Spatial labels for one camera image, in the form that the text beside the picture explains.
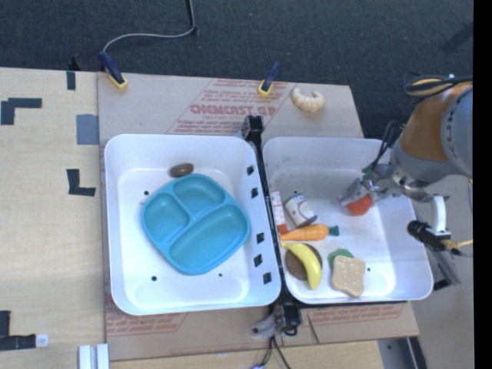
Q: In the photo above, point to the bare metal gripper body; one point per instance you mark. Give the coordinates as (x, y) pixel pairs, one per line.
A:
(399, 181)

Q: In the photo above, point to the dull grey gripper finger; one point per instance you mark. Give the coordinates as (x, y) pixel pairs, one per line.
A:
(351, 193)
(373, 195)

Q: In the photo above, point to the orange round toy fruit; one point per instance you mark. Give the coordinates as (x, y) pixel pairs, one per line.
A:
(360, 207)

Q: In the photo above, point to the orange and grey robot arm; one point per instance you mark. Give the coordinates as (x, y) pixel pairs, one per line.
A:
(430, 133)

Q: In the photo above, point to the small white can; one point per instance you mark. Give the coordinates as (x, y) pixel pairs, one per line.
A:
(300, 210)

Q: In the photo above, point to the white plastic tray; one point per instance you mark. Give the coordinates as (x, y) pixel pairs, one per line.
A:
(392, 252)
(134, 290)

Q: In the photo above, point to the orange carrot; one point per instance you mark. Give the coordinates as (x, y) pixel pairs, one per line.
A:
(305, 233)

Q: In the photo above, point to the green lettuce leaf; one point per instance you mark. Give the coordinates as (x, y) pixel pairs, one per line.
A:
(338, 255)

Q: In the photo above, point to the red and white carton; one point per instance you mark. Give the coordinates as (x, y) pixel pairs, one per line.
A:
(278, 211)

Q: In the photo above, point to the yellow banana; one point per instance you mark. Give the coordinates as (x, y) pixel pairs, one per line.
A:
(310, 261)

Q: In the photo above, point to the tan bread slice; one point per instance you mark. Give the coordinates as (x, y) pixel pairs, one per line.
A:
(348, 276)

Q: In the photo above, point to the thin black rod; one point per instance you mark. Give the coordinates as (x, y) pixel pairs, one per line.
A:
(265, 175)

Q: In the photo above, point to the brown round biscuit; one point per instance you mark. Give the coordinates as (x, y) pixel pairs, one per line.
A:
(295, 265)

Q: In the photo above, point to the cream croissant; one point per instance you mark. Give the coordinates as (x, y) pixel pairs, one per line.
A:
(307, 101)

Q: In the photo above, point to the blue divided plate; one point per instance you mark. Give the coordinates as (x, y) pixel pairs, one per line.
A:
(196, 223)

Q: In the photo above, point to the brown doughnut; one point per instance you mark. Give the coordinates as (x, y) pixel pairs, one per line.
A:
(181, 170)

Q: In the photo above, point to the brown cardboard board red print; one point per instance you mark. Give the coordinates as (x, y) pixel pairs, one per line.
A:
(161, 106)

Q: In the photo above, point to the black cylinder on white bracket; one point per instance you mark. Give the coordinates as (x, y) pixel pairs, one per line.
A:
(424, 233)

